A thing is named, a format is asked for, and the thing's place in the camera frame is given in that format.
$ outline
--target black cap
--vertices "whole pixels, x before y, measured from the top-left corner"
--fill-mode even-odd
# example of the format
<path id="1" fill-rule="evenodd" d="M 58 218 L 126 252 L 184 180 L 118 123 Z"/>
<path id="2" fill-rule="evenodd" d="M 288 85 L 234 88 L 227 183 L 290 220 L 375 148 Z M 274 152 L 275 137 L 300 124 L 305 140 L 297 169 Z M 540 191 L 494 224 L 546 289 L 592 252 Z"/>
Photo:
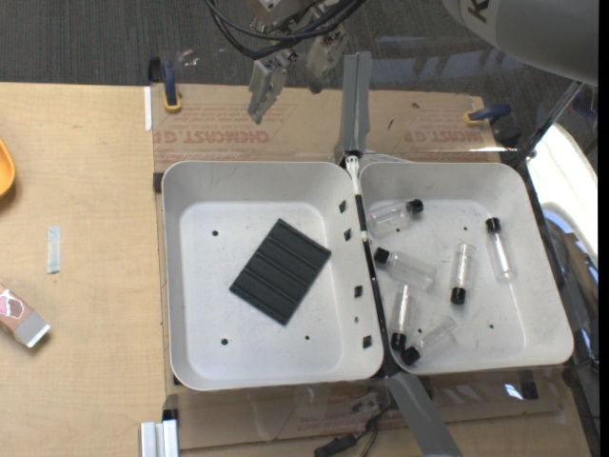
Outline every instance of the black cap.
<path id="1" fill-rule="evenodd" d="M 463 288 L 453 288 L 452 293 L 450 294 L 450 302 L 454 305 L 462 305 L 465 303 L 465 294 L 467 291 Z"/>
<path id="2" fill-rule="evenodd" d="M 486 229 L 488 230 L 488 233 L 501 232 L 501 223 L 499 221 L 499 218 L 497 218 L 497 217 L 489 218 L 486 221 Z"/>
<path id="3" fill-rule="evenodd" d="M 419 351 L 412 346 L 402 352 L 402 360 L 407 366 L 412 366 L 419 359 L 421 359 Z"/>
<path id="4" fill-rule="evenodd" d="M 391 252 L 388 250 L 385 250 L 384 248 L 377 248 L 376 252 L 374 252 L 374 260 L 381 264 L 387 264 L 390 255 Z"/>
<path id="5" fill-rule="evenodd" d="M 403 333 L 393 333 L 391 335 L 391 347 L 395 350 L 403 351 L 406 347 L 406 336 Z"/>
<path id="6" fill-rule="evenodd" d="M 411 200 L 406 203 L 406 209 L 412 213 L 421 213 L 423 210 L 423 204 L 421 200 Z"/>

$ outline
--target orange object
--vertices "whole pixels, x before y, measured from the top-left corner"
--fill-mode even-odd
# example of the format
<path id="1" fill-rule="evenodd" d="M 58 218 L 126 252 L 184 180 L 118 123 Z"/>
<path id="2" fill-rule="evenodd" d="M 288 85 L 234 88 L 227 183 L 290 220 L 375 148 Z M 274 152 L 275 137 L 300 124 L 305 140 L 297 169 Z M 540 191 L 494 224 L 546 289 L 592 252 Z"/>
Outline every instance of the orange object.
<path id="1" fill-rule="evenodd" d="M 9 191 L 15 180 L 15 165 L 12 163 L 9 152 L 0 139 L 0 198 Z"/>

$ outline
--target wooden table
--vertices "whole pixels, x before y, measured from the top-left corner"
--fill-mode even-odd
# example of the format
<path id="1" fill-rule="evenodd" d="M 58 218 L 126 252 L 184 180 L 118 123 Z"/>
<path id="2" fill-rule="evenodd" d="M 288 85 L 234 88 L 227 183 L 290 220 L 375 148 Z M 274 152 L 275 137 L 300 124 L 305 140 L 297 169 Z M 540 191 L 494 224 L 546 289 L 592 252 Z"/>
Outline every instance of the wooden table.
<path id="1" fill-rule="evenodd" d="M 0 84 L 16 165 L 0 200 L 0 281 L 50 323 L 33 350 L 0 336 L 0 456 L 138 455 L 165 401 L 152 140 L 142 88 Z M 47 228 L 61 272 L 47 274 Z M 557 414 L 450 426 L 465 455 L 589 455 L 570 391 Z M 312 455 L 327 437 L 186 455 Z M 345 456 L 358 455 L 353 448 Z M 371 455 L 420 455 L 407 430 Z"/>

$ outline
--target clear vial with black cap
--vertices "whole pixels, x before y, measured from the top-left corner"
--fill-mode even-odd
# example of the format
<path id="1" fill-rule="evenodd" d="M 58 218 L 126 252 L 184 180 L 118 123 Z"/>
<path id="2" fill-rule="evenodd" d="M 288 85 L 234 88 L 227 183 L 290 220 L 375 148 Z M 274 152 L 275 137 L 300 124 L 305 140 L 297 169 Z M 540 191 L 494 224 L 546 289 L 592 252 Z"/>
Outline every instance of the clear vial with black cap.
<path id="1" fill-rule="evenodd" d="M 402 361 L 407 366 L 412 366 L 419 359 L 433 357 L 450 345 L 451 333 L 455 328 L 457 323 L 450 316 L 445 316 L 438 324 L 424 330 L 413 344 L 402 352 Z"/>
<path id="2" fill-rule="evenodd" d="M 366 216 L 368 231 L 375 237 L 384 237 L 410 225 L 413 215 L 423 211 L 421 200 L 396 202 L 372 209 Z"/>
<path id="3" fill-rule="evenodd" d="M 384 248 L 377 248 L 374 252 L 377 265 L 396 281 L 429 291 L 434 284 L 436 268 L 411 255 L 394 250 L 390 252 Z"/>
<path id="4" fill-rule="evenodd" d="M 471 244 L 459 244 L 453 255 L 452 285 L 450 301 L 454 305 L 463 305 L 465 296 L 471 287 L 476 247 Z"/>
<path id="5" fill-rule="evenodd" d="M 493 217 L 486 221 L 487 246 L 491 257 L 493 270 L 500 281 L 510 281 L 514 278 L 515 272 L 508 254 L 508 246 L 501 233 L 501 222 L 499 218 Z"/>
<path id="6" fill-rule="evenodd" d="M 406 329 L 412 327 L 416 311 L 416 298 L 408 285 L 400 285 L 389 323 L 391 347 L 402 352 L 406 348 Z"/>

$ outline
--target vial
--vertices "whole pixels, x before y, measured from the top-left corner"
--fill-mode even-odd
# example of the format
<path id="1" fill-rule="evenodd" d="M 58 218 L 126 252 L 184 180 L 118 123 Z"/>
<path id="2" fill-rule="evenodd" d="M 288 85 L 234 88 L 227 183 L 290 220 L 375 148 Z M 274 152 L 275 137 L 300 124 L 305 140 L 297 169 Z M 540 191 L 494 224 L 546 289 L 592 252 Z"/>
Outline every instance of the vial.
<path id="1" fill-rule="evenodd" d="M 471 286 L 475 253 L 476 248 L 471 244 L 459 244 L 457 246 L 453 256 L 452 290 L 450 292 L 450 301 L 454 305 L 465 303 L 467 290 Z"/>
<path id="2" fill-rule="evenodd" d="M 457 328 L 455 321 L 445 316 L 438 324 L 424 330 L 415 342 L 402 352 L 402 360 L 407 366 L 412 366 L 422 357 L 432 357 L 441 351 L 451 340 L 450 334 Z"/>
<path id="3" fill-rule="evenodd" d="M 406 329 L 412 326 L 415 308 L 415 297 L 412 289 L 408 285 L 401 285 L 396 292 L 396 301 L 389 323 L 391 347 L 399 352 L 406 348 Z"/>
<path id="4" fill-rule="evenodd" d="M 384 248 L 377 248 L 374 252 L 374 260 L 393 279 L 412 288 L 429 291 L 434 284 L 436 269 L 416 257 L 396 250 L 389 252 Z"/>
<path id="5" fill-rule="evenodd" d="M 367 216 L 368 230 L 375 237 L 384 237 L 398 229 L 410 225 L 412 216 L 423 211 L 421 200 L 396 202 L 377 209 L 372 209 Z"/>
<path id="6" fill-rule="evenodd" d="M 509 281 L 514 278 L 514 269 L 508 255 L 508 248 L 501 233 L 501 222 L 499 218 L 493 217 L 486 221 L 486 231 L 488 233 L 486 245 L 491 257 L 491 264 L 497 279 Z"/>

